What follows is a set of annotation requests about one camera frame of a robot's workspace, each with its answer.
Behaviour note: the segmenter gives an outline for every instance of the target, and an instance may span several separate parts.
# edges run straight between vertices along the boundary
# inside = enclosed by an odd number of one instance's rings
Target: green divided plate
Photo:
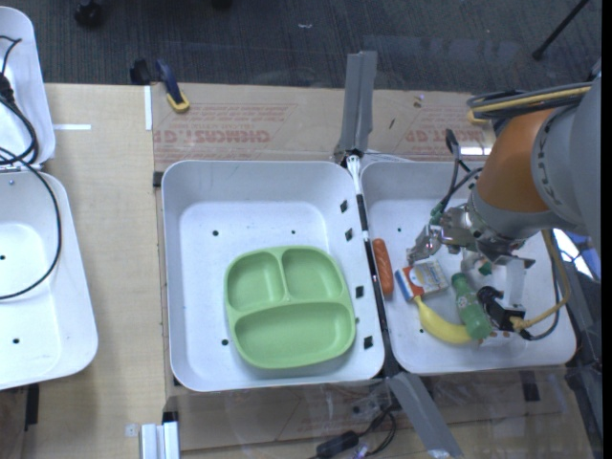
[[[342,355],[355,339],[355,315],[336,261],[306,246],[250,251],[225,275],[229,327],[242,358],[289,369]]]

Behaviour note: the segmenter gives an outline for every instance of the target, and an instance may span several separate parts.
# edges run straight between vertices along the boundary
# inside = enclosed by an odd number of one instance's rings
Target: brown sausage toy
[[[382,293],[391,295],[393,293],[393,269],[391,268],[391,260],[389,252],[382,238],[372,240],[372,250],[374,251],[374,259],[376,268],[379,273]]]

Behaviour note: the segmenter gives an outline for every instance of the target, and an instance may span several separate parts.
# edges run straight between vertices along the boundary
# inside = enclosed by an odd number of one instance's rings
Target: blue and yellow clamp
[[[176,112],[186,112],[189,108],[189,100],[187,100],[187,97],[185,97],[185,94],[179,88],[172,69],[162,59],[155,61],[155,68],[160,74],[160,80],[165,84],[165,96],[172,109]]]

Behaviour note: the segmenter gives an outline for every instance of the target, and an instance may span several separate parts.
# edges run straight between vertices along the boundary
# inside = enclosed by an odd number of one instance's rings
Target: green bottle
[[[459,317],[466,325],[468,335],[475,340],[485,339],[491,333],[492,327],[466,275],[456,273],[450,278],[450,282],[457,294],[457,310],[459,310]]]

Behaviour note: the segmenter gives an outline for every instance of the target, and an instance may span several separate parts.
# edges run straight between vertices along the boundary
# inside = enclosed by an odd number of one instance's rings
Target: yellow banana
[[[462,344],[471,341],[471,337],[466,330],[466,325],[449,323],[435,311],[429,308],[419,295],[415,295],[414,302],[419,307],[419,319],[421,325],[434,337],[448,343]]]

